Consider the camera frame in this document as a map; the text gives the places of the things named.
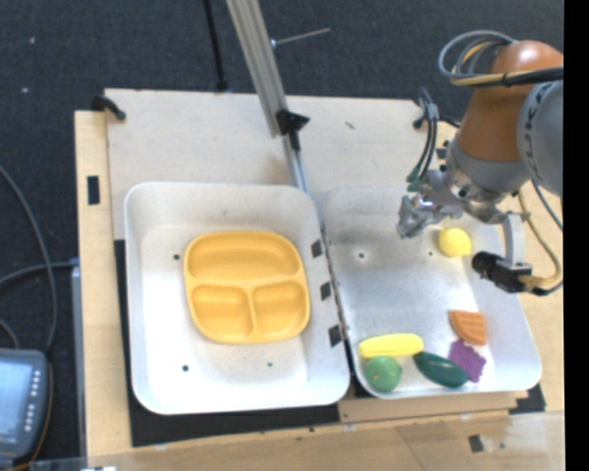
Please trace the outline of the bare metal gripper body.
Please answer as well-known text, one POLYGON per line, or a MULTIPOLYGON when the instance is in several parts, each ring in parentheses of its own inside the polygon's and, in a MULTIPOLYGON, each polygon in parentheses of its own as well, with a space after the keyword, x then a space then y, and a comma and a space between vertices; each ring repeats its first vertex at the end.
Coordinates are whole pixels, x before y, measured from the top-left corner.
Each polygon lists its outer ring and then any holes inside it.
POLYGON ((438 205, 442 221, 468 214, 493 224, 500 222, 499 204, 509 193, 508 184, 486 168, 430 170, 423 178, 423 196, 438 205))

